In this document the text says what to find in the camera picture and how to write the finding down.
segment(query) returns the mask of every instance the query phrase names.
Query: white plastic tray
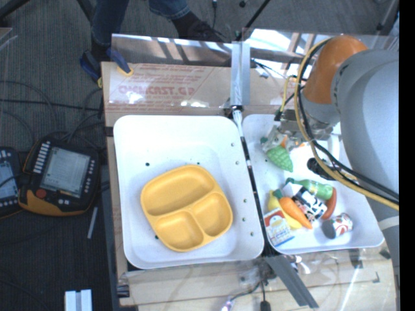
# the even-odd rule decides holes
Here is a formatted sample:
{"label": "white plastic tray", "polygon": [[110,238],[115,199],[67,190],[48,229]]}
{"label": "white plastic tray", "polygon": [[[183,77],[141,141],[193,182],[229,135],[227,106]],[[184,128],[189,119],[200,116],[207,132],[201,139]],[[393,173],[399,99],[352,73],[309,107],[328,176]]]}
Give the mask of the white plastic tray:
{"label": "white plastic tray", "polygon": [[[218,116],[127,115],[114,124],[124,253],[137,268],[250,260],[264,239],[236,125]],[[151,179],[186,164],[200,165],[216,179],[233,212],[218,239],[177,252],[156,239],[140,205]]]}
{"label": "white plastic tray", "polygon": [[[320,178],[307,168],[308,159],[313,157],[310,146],[296,148],[290,153],[294,164],[293,173],[284,171],[267,160],[261,148],[260,139],[267,136],[274,123],[276,123],[274,116],[265,114],[249,115],[243,120],[243,132],[263,214],[267,212],[269,190],[282,188],[285,180],[292,177],[297,180],[313,179],[333,185],[337,190],[337,205],[333,215],[345,212],[353,220],[353,230],[333,240],[323,234],[320,227],[321,221],[317,220],[313,223],[312,230],[293,230],[295,237],[275,249],[280,253],[292,255],[337,249],[370,248],[382,244],[383,234],[366,198],[338,181]],[[349,165],[342,143],[338,143],[338,138],[331,139],[330,142],[320,142],[320,144],[329,149],[334,156],[336,155],[333,152],[338,152],[340,161]]]}

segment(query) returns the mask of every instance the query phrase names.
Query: orange carrot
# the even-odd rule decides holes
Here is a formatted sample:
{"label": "orange carrot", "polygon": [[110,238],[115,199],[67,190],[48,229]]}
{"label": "orange carrot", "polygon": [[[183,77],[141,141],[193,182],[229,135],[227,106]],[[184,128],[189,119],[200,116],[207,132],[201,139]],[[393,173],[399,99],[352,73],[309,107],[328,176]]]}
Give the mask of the orange carrot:
{"label": "orange carrot", "polygon": [[297,204],[289,197],[281,197],[279,199],[279,204],[282,206],[283,210],[292,218],[296,219],[304,227],[308,229],[313,229],[311,222],[307,219],[303,211],[297,206]]}
{"label": "orange carrot", "polygon": [[331,197],[326,201],[327,210],[322,215],[322,219],[326,220],[330,218],[330,216],[333,214],[337,202],[337,191],[336,188],[333,187],[333,194]]}

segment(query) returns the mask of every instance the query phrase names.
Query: black connector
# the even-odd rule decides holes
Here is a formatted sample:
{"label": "black connector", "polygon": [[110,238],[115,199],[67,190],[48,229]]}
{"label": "black connector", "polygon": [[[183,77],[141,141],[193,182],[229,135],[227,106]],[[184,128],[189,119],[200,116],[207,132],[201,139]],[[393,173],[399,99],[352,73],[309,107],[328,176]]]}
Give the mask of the black connector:
{"label": "black connector", "polygon": [[261,311],[271,311],[271,304],[268,301],[261,301],[259,306],[261,307]]}

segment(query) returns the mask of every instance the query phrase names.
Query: yellow divided plate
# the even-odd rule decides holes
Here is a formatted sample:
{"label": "yellow divided plate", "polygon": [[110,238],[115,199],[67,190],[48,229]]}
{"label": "yellow divided plate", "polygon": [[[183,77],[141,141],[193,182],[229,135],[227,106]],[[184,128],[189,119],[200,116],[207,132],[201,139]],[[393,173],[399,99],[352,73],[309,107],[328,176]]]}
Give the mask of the yellow divided plate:
{"label": "yellow divided plate", "polygon": [[223,235],[232,209],[215,178],[198,165],[185,165],[149,181],[141,206],[157,237],[170,249],[190,251]]}

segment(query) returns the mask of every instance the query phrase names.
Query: plastic bottle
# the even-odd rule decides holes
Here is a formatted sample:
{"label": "plastic bottle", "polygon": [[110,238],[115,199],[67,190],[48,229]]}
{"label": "plastic bottle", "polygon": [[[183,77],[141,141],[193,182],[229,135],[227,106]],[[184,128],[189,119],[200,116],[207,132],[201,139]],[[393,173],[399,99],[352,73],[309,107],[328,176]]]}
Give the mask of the plastic bottle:
{"label": "plastic bottle", "polygon": [[333,187],[330,184],[324,184],[311,179],[295,180],[293,178],[287,178],[285,184],[288,182],[299,184],[305,187],[312,195],[322,200],[330,199],[333,194]]}

